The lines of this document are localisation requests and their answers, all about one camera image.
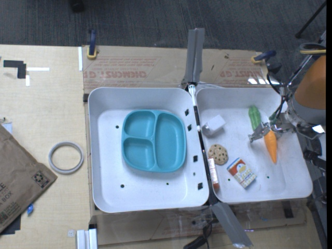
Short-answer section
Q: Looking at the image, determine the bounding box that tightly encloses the thin black and white rod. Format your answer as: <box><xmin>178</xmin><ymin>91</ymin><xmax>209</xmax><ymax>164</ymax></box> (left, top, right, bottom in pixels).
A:
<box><xmin>187</xmin><ymin>84</ymin><xmax>216</xmax><ymax>205</ymax></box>

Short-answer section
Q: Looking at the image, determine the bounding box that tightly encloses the green toy vegetable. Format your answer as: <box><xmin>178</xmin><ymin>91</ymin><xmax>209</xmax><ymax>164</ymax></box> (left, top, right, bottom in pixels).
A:
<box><xmin>248</xmin><ymin>105</ymin><xmax>262</xmax><ymax>131</ymax></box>

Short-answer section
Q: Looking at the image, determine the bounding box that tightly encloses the brown cardboard board red print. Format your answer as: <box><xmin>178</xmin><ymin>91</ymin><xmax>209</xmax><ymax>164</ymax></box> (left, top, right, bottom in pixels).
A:
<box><xmin>82</xmin><ymin>45</ymin><xmax>307</xmax><ymax>245</ymax></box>

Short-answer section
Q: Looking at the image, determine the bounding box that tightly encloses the orange toy carrot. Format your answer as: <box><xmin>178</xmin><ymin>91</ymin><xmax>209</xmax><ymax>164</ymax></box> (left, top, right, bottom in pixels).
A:
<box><xmin>264</xmin><ymin>129</ymin><xmax>279</xmax><ymax>164</ymax></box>

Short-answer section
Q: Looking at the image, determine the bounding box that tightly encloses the orange and white carton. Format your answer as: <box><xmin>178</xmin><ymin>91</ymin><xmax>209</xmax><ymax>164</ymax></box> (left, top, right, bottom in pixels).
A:
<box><xmin>226</xmin><ymin>157</ymin><xmax>258</xmax><ymax>190</ymax></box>

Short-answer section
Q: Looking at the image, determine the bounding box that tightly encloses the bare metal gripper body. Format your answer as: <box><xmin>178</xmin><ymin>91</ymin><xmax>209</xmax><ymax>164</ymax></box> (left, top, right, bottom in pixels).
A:
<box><xmin>269</xmin><ymin>112</ymin><xmax>299</xmax><ymax>134</ymax></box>

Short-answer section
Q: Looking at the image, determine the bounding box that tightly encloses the white plug adapter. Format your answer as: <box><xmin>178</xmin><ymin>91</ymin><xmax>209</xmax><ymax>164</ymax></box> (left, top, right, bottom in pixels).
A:
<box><xmin>201</xmin><ymin>114</ymin><xmax>226</xmax><ymax>137</ymax></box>

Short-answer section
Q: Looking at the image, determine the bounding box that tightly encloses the white plastic tray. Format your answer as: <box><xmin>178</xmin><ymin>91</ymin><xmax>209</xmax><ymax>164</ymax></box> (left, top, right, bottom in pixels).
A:
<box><xmin>195</xmin><ymin>87</ymin><xmax>314</xmax><ymax>205</ymax></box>
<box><xmin>87</xmin><ymin>87</ymin><xmax>210</xmax><ymax>214</ymax></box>

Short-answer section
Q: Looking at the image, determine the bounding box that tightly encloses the chocolate chip biscuit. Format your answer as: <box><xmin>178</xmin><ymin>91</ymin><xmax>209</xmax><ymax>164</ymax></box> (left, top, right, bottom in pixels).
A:
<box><xmin>207</xmin><ymin>144</ymin><xmax>229</xmax><ymax>166</ymax></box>

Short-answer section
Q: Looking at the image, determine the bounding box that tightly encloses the white tape roll ring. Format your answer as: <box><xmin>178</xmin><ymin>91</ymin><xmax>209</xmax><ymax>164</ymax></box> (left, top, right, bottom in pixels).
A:
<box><xmin>48</xmin><ymin>141</ymin><xmax>85</xmax><ymax>175</ymax></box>

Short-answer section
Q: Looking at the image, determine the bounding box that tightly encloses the blue divided plate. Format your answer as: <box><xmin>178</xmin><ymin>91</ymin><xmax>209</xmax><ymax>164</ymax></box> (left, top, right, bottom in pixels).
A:
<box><xmin>121</xmin><ymin>109</ymin><xmax>187</xmax><ymax>173</ymax></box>

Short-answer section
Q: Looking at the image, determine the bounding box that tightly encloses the brown paper bag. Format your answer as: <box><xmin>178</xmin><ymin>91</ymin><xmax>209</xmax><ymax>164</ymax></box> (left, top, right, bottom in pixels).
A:
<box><xmin>0</xmin><ymin>123</ymin><xmax>59</xmax><ymax>234</ymax></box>

